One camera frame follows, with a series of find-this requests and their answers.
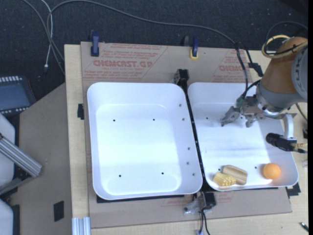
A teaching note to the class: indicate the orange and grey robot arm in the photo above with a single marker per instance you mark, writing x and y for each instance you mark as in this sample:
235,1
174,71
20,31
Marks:
281,77

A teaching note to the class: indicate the brown cardboard board red print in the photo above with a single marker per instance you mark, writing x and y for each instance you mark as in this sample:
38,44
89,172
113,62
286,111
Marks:
127,65

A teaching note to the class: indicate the black cylinder on white bracket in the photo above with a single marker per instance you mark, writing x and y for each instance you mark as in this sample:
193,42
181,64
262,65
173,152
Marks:
283,137

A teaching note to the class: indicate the thin black rod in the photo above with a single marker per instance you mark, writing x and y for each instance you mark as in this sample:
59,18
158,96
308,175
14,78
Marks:
194,133

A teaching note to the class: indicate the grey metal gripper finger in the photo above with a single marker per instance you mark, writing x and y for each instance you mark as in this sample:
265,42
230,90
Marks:
250,121
229,118

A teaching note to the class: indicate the tan bread loaf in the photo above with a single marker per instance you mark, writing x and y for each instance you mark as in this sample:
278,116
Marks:
236,174

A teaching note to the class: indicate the orange ball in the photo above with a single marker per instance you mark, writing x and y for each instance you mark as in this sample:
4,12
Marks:
272,171

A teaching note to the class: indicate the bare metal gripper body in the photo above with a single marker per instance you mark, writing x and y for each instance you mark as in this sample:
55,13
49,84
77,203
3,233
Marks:
254,108

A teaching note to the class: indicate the white plastic tray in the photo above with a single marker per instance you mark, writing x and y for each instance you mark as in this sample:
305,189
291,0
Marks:
137,141
234,148

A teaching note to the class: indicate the yellow corn piece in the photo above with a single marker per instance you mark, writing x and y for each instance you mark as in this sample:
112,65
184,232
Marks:
223,179

